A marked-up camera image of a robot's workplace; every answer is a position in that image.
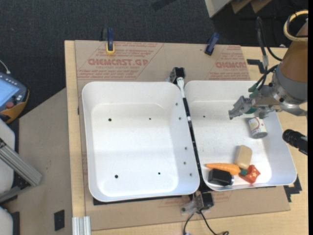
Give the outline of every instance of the black fabric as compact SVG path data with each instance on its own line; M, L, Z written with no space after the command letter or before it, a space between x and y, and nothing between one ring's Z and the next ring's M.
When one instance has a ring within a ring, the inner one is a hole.
M109 26L116 41L205 44L218 32L218 44L258 46L255 19L261 16L273 47L289 44L282 22L290 12L308 8L308 0L273 0L257 14L251 5L234 14L228 4L210 18L204 0L172 0L155 10L160 1L0 0L0 60L30 89L22 115L66 86L64 40L99 40Z

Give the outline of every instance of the tin can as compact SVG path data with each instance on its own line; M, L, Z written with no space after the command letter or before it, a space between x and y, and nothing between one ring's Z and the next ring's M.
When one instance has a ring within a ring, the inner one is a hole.
M259 117L251 118L249 121L252 137L255 139L264 138L268 133L266 131L264 122Z

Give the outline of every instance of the carrot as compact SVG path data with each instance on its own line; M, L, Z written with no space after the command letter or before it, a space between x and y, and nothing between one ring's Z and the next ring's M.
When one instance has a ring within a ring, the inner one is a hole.
M228 171L233 176L239 174L241 171L239 166L236 164L214 163L214 164L205 164L205 166L210 169L219 169Z

